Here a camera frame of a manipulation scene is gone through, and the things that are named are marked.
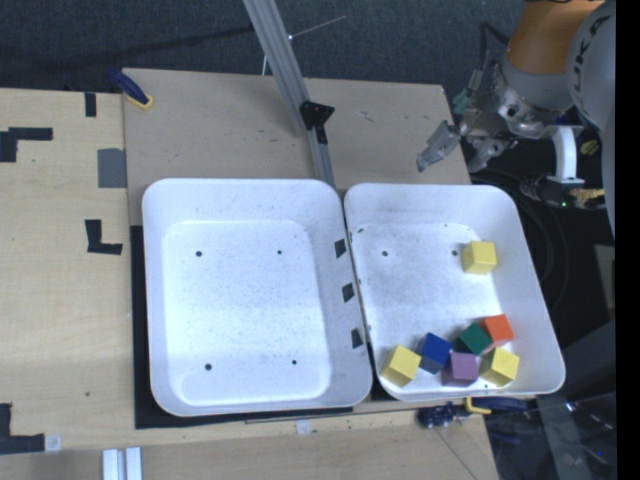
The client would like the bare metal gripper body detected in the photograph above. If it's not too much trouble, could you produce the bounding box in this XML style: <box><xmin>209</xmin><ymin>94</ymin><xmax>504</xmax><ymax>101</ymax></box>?
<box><xmin>458</xmin><ymin>75</ymin><xmax>560</xmax><ymax>145</ymax></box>

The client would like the yellow cube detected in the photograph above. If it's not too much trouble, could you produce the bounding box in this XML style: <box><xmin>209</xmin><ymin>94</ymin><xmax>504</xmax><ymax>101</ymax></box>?
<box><xmin>477</xmin><ymin>346</ymin><xmax>521</xmax><ymax>389</ymax></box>
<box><xmin>460</xmin><ymin>240</ymin><xmax>498</xmax><ymax>276</ymax></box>
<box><xmin>379</xmin><ymin>344</ymin><xmax>423</xmax><ymax>389</ymax></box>

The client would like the white plastic tray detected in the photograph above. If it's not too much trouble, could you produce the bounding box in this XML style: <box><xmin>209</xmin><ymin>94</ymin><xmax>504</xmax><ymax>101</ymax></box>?
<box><xmin>342</xmin><ymin>182</ymin><xmax>567</xmax><ymax>404</ymax></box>
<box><xmin>141</xmin><ymin>177</ymin><xmax>374</xmax><ymax>418</ymax></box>

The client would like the orange cube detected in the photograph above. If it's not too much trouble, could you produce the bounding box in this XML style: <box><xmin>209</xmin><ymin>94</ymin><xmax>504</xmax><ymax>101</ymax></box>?
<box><xmin>478</xmin><ymin>313</ymin><xmax>516</xmax><ymax>350</ymax></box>

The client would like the green cube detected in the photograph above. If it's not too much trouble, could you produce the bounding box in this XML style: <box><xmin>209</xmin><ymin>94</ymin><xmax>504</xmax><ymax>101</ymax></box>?
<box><xmin>451</xmin><ymin>322</ymin><xmax>494</xmax><ymax>357</ymax></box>

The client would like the blue cube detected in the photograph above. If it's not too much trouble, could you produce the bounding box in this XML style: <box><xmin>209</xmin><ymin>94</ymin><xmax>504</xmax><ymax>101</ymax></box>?
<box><xmin>417</xmin><ymin>332</ymin><xmax>453</xmax><ymax>376</ymax></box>

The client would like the purple cube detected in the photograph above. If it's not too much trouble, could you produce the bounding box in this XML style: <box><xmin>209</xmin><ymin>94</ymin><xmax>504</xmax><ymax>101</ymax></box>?
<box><xmin>440</xmin><ymin>350</ymin><xmax>480</xmax><ymax>388</ymax></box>

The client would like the black cylinder on white bracket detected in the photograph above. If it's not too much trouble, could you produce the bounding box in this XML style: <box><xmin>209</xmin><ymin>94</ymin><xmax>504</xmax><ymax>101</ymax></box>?
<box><xmin>518</xmin><ymin>124</ymin><xmax>585</xmax><ymax>207</ymax></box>

